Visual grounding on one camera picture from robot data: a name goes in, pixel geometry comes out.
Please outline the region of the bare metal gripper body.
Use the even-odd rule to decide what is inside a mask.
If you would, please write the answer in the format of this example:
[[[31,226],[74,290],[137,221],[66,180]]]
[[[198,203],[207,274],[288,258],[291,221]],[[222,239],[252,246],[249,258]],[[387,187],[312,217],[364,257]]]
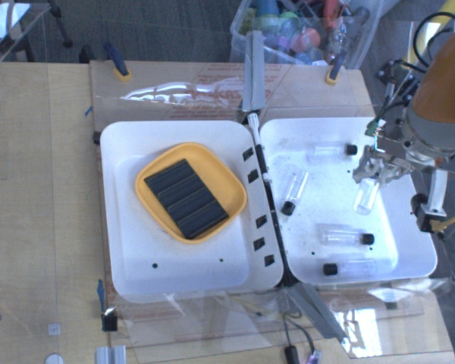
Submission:
[[[379,168],[384,163],[391,163],[410,168],[411,171],[431,173],[441,170],[455,173],[455,152],[441,151],[413,140],[396,140],[378,135],[369,146],[369,154]]]

